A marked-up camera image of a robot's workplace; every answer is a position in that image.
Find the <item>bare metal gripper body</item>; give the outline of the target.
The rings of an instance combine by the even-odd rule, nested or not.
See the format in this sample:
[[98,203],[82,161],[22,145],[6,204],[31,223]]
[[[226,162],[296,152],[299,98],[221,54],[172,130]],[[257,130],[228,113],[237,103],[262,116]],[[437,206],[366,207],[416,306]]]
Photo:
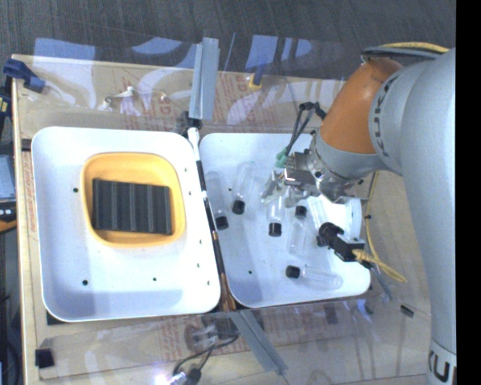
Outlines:
[[355,198],[356,180],[346,179],[331,171],[323,161],[310,150],[293,152],[284,169],[285,184],[301,199],[324,196],[335,204],[344,204]]

